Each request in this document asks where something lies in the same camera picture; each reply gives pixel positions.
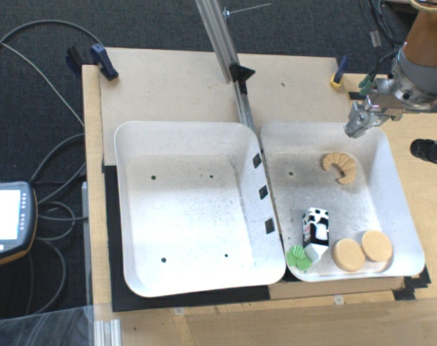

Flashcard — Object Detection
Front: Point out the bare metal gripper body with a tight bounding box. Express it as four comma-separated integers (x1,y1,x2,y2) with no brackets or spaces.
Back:
361,77,437,122

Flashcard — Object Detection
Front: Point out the tan toy croissant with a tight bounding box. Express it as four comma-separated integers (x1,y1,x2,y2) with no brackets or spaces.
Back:
320,151,358,186

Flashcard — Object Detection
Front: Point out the white plastic tray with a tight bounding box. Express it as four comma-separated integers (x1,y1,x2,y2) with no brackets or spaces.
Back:
113,120,288,298
260,121,426,283

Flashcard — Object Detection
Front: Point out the black and white milk carton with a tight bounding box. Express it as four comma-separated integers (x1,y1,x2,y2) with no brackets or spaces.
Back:
301,207,330,265

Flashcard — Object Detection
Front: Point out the tan round biscuit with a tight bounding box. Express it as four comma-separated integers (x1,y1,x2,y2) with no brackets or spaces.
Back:
360,229,394,264
331,238,367,273

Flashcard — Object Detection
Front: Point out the green toy lettuce leaf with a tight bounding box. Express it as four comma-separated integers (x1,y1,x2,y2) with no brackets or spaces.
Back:
286,244,314,270

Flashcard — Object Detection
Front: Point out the pale wood board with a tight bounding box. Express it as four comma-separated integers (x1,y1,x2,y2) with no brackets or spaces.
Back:
99,47,405,301

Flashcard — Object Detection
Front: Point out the black cylinder on white bracket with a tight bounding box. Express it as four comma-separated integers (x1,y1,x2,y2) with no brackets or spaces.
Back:
410,138,437,165

